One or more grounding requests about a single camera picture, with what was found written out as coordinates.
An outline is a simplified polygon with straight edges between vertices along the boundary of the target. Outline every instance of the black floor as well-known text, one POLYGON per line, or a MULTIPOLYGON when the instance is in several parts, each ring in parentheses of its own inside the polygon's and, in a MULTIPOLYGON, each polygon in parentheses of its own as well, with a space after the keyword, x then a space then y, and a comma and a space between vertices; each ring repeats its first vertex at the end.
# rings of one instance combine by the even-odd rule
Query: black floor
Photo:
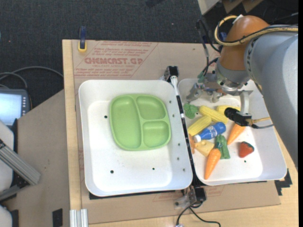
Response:
MULTIPOLYGON (((298 0, 264 0, 248 14, 273 23, 296 24, 298 0)), ((231 14, 246 15, 242 5, 231 14)), ((226 16, 218 3, 204 16, 209 30, 226 16)), ((0 0, 0 73, 43 66, 62 73, 62 39, 199 43, 197 0, 0 0)), ((63 89, 57 74, 41 69, 18 72, 28 84, 33 107, 63 89)), ((0 84, 24 88, 9 76, 0 84)))

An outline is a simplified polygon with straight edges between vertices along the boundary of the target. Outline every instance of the wooden table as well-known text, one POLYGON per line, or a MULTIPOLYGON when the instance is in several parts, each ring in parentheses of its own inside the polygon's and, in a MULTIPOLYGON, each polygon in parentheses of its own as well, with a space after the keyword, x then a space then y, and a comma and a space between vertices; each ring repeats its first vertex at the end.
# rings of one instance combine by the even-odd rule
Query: wooden table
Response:
MULTIPOLYGON (((69 186, 70 186, 70 209, 80 210, 81 193, 80 193, 80 170, 78 159, 78 141, 77 141, 77 125, 75 113, 75 93, 74 93, 74 77, 72 63, 72 44, 71 40, 63 40, 63 69, 64 69, 64 91, 65 91, 65 109, 66 109, 66 127, 67 127, 67 147, 68 147, 68 170, 69 170, 69 186)), ((229 227, 263 227, 263 226, 299 226, 298 215, 298 172, 282 144, 281 149, 285 157, 287 168, 292 179, 290 188, 283 188, 281 205, 226 210, 220 212, 208 212, 199 214, 206 220, 215 220, 221 223, 221 226, 229 227)), ((103 224, 93 224, 92 227, 174 227, 177 216, 169 216, 162 218, 146 218, 140 220, 129 220, 120 222, 111 222, 103 224)), ((180 220, 185 226, 216 226, 215 224, 201 223, 193 214, 185 214, 180 220)))

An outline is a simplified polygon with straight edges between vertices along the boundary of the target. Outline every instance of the green plate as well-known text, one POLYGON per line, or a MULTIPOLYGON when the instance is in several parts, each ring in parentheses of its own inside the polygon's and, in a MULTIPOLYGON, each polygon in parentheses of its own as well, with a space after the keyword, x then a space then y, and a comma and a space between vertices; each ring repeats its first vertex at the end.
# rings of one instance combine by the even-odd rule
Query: green plate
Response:
POLYGON ((156 149, 171 137, 165 104, 147 94, 128 94, 110 103, 110 127, 118 146, 126 150, 156 149))

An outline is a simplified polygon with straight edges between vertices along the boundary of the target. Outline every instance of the screen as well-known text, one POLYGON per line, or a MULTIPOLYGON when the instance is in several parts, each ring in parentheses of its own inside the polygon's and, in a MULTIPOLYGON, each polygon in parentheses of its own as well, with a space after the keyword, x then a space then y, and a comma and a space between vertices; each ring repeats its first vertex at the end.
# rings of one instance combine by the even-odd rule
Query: screen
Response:
POLYGON ((22 95, 0 93, 0 120, 12 126, 21 117, 22 95))

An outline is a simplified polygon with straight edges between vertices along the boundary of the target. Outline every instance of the blue bottle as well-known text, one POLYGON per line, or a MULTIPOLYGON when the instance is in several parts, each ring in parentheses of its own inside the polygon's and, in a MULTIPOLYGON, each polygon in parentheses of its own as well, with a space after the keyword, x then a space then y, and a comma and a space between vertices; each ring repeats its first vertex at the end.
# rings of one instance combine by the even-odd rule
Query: blue bottle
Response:
POLYGON ((226 131, 226 126, 222 122, 217 122, 214 125, 208 126, 200 134, 194 136, 195 142, 200 142, 201 140, 210 140, 219 134, 226 131))

